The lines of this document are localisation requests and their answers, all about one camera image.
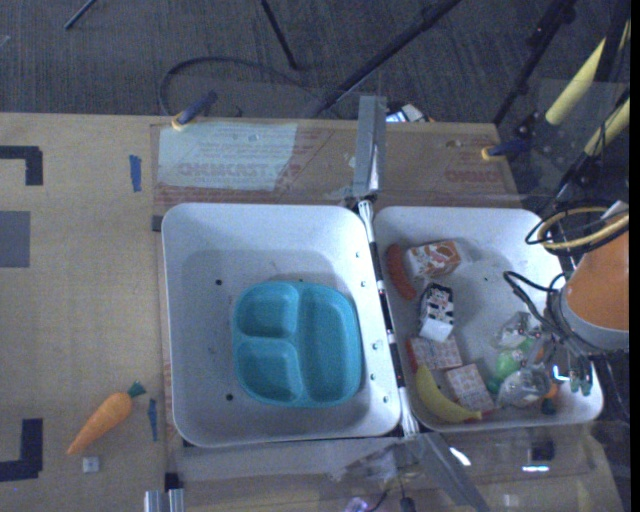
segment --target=banana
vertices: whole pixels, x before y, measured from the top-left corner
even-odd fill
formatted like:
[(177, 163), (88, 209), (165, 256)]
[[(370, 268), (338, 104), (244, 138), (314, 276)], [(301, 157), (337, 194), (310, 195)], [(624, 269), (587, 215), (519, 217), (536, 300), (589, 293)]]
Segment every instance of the banana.
[(482, 419), (481, 411), (471, 411), (449, 400), (438, 389), (429, 368), (421, 365), (416, 372), (418, 396), (429, 412), (449, 423), (462, 423), (469, 419)]

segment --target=teal dish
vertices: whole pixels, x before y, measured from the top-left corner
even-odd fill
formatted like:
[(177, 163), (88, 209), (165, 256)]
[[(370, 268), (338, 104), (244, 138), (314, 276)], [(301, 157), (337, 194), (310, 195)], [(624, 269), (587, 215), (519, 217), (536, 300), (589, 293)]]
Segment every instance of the teal dish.
[(333, 288), (296, 281), (254, 285), (238, 297), (232, 331), (236, 375), (260, 402), (331, 407), (360, 388), (356, 309)]

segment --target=box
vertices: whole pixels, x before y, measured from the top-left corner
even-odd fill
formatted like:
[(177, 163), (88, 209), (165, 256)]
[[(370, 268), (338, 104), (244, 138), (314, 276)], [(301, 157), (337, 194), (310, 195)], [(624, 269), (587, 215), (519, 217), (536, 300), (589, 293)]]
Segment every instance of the box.
[[(447, 238), (468, 239), (478, 248), (473, 264), (441, 276), (439, 282), (456, 296), (461, 358), (465, 364), (475, 363), (485, 380), (495, 363), (490, 340), (496, 326), (523, 307), (503, 271), (519, 272), (544, 285), (560, 272), (557, 258), (524, 243), (538, 220), (518, 209), (454, 207), (388, 207), (373, 219), (380, 255), (393, 243), (413, 246)], [(162, 237), (173, 414), (181, 435), (192, 444), (378, 437), (391, 432), (403, 412), (426, 428), (447, 432), (584, 423), (602, 409), (594, 375), (588, 397), (561, 386), (554, 416), (510, 408), (475, 423), (447, 424), (434, 417), (418, 398), (404, 346), (404, 340), (415, 335), (417, 304), (398, 296), (384, 264), (382, 276), (376, 275), (376, 251), (364, 223), (346, 208), (185, 203), (165, 215)], [(331, 286), (353, 300), (362, 335), (363, 375), (351, 400), (306, 410), (263, 404), (243, 392), (233, 372), (233, 307), (243, 290), (278, 279)], [(530, 295), (538, 307), (544, 306), (544, 293), (531, 290)], [(394, 351), (399, 367), (394, 367)], [(396, 372), (404, 375), (407, 407), (400, 402)], [(433, 374), (446, 387), (444, 372)]]

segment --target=yellow tube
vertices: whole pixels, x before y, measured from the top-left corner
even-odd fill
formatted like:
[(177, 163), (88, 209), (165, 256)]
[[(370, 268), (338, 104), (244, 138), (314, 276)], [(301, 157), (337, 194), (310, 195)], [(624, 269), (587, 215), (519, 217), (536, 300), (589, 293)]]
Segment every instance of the yellow tube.
[[(627, 41), (631, 39), (631, 20), (627, 21), (622, 39), (620, 40), (620, 47), (618, 51), (624, 48)], [(598, 69), (598, 63), (600, 62), (600, 56), (604, 48), (606, 38), (603, 39), (598, 47), (594, 50), (587, 61), (582, 65), (580, 70), (573, 77), (569, 85), (562, 91), (562, 94), (558, 96), (553, 105), (547, 110), (545, 119), (553, 126), (560, 125), (569, 113), (574, 109), (580, 99), (586, 94), (593, 83), (593, 79), (596, 76)]]
[(602, 141), (604, 139), (605, 146), (615, 139), (622, 130), (629, 126), (631, 120), (631, 98), (624, 102), (613, 114), (611, 114), (604, 124), (604, 137), (602, 136), (602, 128), (598, 128), (593, 134), (584, 152), (589, 156), (594, 156), (602, 151)]

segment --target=dark gray square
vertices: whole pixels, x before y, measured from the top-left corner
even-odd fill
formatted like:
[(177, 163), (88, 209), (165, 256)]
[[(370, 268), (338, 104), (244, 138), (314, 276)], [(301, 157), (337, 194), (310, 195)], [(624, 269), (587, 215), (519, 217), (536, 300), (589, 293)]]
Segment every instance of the dark gray square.
[(31, 212), (0, 211), (0, 267), (29, 266)]

